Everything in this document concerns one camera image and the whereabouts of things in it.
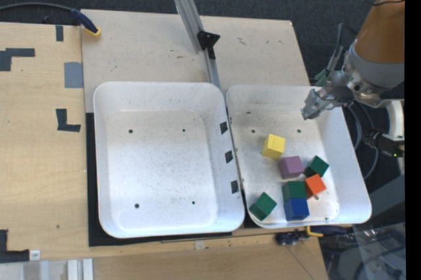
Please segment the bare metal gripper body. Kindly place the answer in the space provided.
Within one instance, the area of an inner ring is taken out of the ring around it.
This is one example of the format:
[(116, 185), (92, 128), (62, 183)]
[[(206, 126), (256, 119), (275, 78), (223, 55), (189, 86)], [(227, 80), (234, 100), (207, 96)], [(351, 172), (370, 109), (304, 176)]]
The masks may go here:
[(344, 64), (341, 70), (324, 69), (316, 75), (317, 95), (328, 108), (348, 105), (353, 101), (380, 108), (380, 97), (391, 88), (391, 68), (388, 64)]

